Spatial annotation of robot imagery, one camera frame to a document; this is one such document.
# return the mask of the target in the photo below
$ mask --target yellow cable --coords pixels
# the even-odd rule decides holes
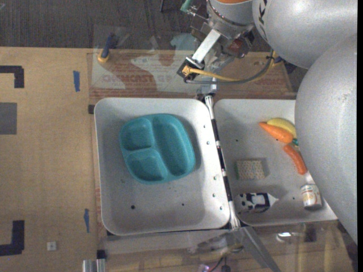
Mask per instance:
[[[275,56],[275,51],[272,53],[272,58],[274,59],[274,56]],[[265,74],[270,70],[270,68],[274,65],[273,63],[273,59],[271,59],[270,61],[270,64],[268,66],[268,68],[266,69],[265,72],[263,72],[261,75],[259,75],[258,77],[256,77],[255,79],[251,80],[250,82],[254,82],[256,80],[259,80],[261,79],[262,77],[265,76]],[[245,79],[235,79],[235,78],[228,78],[226,76],[222,76],[222,75],[218,75],[218,74],[215,74],[215,73],[211,73],[209,71],[204,71],[204,70],[199,70],[199,69],[193,69],[191,68],[190,66],[185,66],[182,73],[187,76],[191,73],[194,73],[194,74],[200,74],[200,75],[206,75],[208,77],[213,77],[213,78],[216,78],[216,79],[220,79],[220,80],[226,80],[228,82],[238,82],[238,81],[243,81]]]

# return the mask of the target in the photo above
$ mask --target small can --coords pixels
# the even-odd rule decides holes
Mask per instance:
[[[323,206],[320,191],[316,184],[306,184],[300,187],[304,208],[317,210]]]

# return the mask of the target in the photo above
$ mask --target yellow banana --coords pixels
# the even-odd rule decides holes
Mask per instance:
[[[274,118],[271,120],[268,120],[266,122],[268,125],[276,126],[283,128],[284,130],[290,132],[294,138],[296,138],[296,128],[295,126],[288,120],[282,119],[282,118]]]

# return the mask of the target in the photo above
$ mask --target orange carrot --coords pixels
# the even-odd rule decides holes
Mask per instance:
[[[284,143],[291,143],[293,140],[293,135],[283,128],[273,125],[268,125],[263,122],[260,122],[259,125],[276,140],[279,140]]]
[[[297,168],[297,172],[300,175],[304,175],[307,172],[307,168],[305,166],[304,160],[301,157],[300,153],[297,152],[294,147],[290,145],[286,145],[284,147],[284,151],[291,157],[291,159],[294,161],[295,166]]]

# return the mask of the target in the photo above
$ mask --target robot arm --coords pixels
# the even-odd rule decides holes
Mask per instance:
[[[201,41],[185,66],[203,69],[208,54],[242,58],[256,27],[284,60],[309,69],[296,100],[295,121],[306,165],[357,243],[357,10],[358,0],[208,0],[191,8]]]

